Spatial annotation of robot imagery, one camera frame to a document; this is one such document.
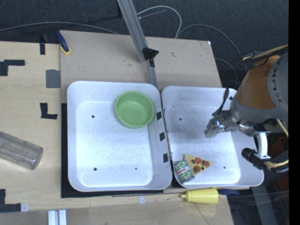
white cable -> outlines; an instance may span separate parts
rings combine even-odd
[[[140,14],[142,14],[144,12],[147,12],[147,11],[155,9],[155,8],[168,8],[168,9],[172,10],[173,12],[175,12],[178,15],[180,23],[179,23],[179,28],[178,28],[176,36],[175,36],[175,38],[177,38],[178,33],[179,33],[180,29],[181,29],[181,16],[180,16],[180,14],[174,8],[171,8],[171,7],[168,7],[168,6],[155,6],[155,7],[150,7],[148,9],[145,9],[142,12],[137,13],[137,15],[140,15]]]

table surface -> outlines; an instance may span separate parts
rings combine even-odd
[[[73,55],[63,54],[57,44],[45,44],[45,55],[41,55],[39,44],[0,42],[0,61],[12,59],[26,62],[21,67],[9,66],[8,76],[0,76],[1,131],[44,149],[35,170],[0,160],[0,188],[6,189],[5,203],[25,203],[31,211],[89,207],[106,209],[111,205],[114,209],[133,213],[137,208],[146,212],[157,207],[157,213],[154,212],[156,217],[162,210],[167,212],[174,208],[174,211],[185,210],[186,213],[180,216],[187,221],[196,218],[197,221],[205,219],[208,224],[233,224],[225,197],[220,197],[215,205],[188,203],[180,197],[185,190],[180,188],[168,188],[162,194],[145,195],[143,207],[135,207],[139,203],[139,196],[61,199],[61,103],[66,102],[68,84],[77,80],[148,82],[147,68],[143,66],[144,62],[138,60],[130,36],[70,31],[62,31],[62,34],[72,46]],[[81,60],[78,60],[76,50],[84,47],[84,42],[79,45],[76,41],[78,38],[84,41],[85,37],[101,41],[93,40],[100,46],[101,52],[94,57],[98,63],[92,62],[92,66],[88,62],[82,66],[83,61],[90,59],[87,52],[81,54]],[[147,37],[147,42],[149,47],[160,51],[155,58],[160,90],[169,85],[221,87],[208,42],[156,37]],[[45,72],[52,69],[61,73],[61,88],[46,87]],[[95,75],[95,69],[100,69],[102,73]],[[47,103],[48,113],[57,114],[57,119],[42,119],[40,103]],[[178,212],[173,213],[172,219],[179,216]]]

wooden table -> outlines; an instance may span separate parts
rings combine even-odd
[[[41,55],[39,44],[0,42],[0,61],[26,62],[25,66],[9,66],[8,76],[0,76],[0,130],[44,148],[35,170],[0,160],[0,188],[6,189],[5,203],[28,204],[30,211],[68,209],[68,221],[72,224],[83,221],[94,224],[92,221],[99,219],[99,211],[108,224],[149,224],[149,220],[164,224],[182,224],[183,221],[233,224],[226,197],[220,197],[216,205],[188,203],[180,198],[184,189],[179,188],[170,187],[162,194],[145,195],[145,204],[139,204],[139,196],[60,197],[61,103],[66,102],[68,84],[76,80],[148,82],[147,68],[139,66],[143,63],[135,55],[130,36],[61,33],[73,54],[84,47],[84,41],[77,44],[73,38],[76,37],[75,41],[81,36],[91,38],[101,46],[99,62],[82,66],[82,61],[90,59],[87,59],[88,53],[80,61],[78,56],[76,59],[72,54],[64,55],[57,44],[45,44],[45,55]],[[160,90],[169,85],[221,87],[208,42],[155,37],[148,37],[147,42],[160,51],[155,58]],[[95,69],[101,70],[101,75],[95,75]],[[47,70],[61,72],[61,88],[46,87]],[[57,119],[42,119],[40,103],[47,103],[48,113],[57,114]],[[0,214],[0,220],[12,221],[22,214]]]

yellow bottle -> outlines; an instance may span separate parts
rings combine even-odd
[[[185,194],[181,195],[181,197],[191,203],[216,204],[219,200],[218,190],[215,188],[187,191]]]

gray tape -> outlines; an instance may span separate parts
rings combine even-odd
[[[46,70],[46,88],[60,88],[60,71]]]

